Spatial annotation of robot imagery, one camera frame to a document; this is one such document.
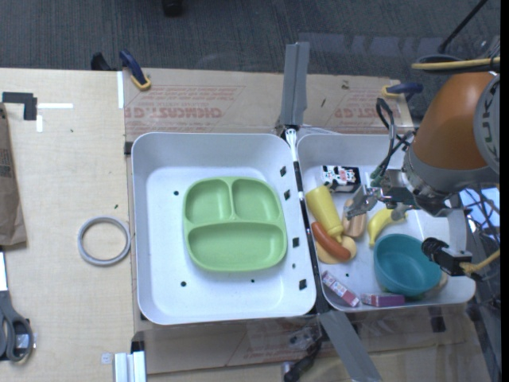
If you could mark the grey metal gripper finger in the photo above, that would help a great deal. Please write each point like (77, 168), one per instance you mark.
(358, 205)
(399, 213)

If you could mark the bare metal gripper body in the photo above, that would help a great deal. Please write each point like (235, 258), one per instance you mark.
(413, 197)

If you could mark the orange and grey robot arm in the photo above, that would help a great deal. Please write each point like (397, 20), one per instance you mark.
(449, 133)

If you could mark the tan hot dog bun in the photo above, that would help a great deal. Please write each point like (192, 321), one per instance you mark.
(356, 225)

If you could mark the yellow banana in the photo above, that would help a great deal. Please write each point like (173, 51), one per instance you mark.
(379, 221)

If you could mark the yellow squeeze bottle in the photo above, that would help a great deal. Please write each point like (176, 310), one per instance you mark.
(324, 207)

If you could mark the yellow bread bun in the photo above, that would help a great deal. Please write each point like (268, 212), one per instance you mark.
(352, 245)

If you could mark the red sausage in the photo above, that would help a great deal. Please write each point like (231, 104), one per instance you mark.
(330, 243)

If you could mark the blue bowl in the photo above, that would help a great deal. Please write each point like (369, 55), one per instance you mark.
(401, 267)

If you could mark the white plastic tray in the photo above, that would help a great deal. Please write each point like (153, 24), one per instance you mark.
(358, 277)
(167, 233)

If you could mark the red and white packet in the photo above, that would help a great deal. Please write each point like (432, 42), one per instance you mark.
(340, 289)

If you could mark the pink carton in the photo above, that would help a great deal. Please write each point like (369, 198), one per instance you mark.
(381, 300)

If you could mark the green divided plate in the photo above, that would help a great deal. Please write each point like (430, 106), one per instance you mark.
(234, 229)

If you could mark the brown cardboard board red print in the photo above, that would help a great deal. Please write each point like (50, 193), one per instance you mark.
(238, 102)

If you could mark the black chair wheel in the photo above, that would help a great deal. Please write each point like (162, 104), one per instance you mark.
(173, 4)

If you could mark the grey tape roll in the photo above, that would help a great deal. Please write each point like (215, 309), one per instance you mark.
(81, 245)

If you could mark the brown paper bag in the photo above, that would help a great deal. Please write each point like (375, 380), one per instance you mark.
(10, 197)

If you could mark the grey scissors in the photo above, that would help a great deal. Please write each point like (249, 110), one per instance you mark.
(12, 320)

